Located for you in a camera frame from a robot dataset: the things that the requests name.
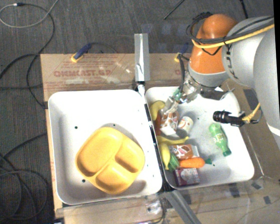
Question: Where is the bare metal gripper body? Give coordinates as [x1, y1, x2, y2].
[170, 75, 204, 106]

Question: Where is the yellow banana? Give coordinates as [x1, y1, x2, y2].
[159, 142, 172, 171]
[156, 133, 190, 146]
[148, 100, 167, 121]

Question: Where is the orange sausage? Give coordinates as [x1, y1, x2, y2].
[153, 114, 163, 137]

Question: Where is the white and orange small can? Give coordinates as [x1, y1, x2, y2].
[175, 115, 195, 138]

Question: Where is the brown and pink packet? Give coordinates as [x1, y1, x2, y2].
[169, 143, 201, 161]

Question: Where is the green plastic bottle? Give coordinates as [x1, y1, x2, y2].
[208, 121, 233, 158]

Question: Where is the orange carrot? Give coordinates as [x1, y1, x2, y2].
[178, 156, 213, 170]

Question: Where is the purple carton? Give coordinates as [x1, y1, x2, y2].
[172, 167, 201, 188]

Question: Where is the yellow divided plate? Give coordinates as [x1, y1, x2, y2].
[73, 124, 148, 197]

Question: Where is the white plastic tray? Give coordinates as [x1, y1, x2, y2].
[144, 81, 256, 192]
[47, 85, 165, 207]

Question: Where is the brown cardboard board red print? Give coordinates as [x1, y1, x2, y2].
[40, 40, 267, 221]

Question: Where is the black cylinder on white bracket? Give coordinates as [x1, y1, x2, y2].
[200, 85, 247, 130]

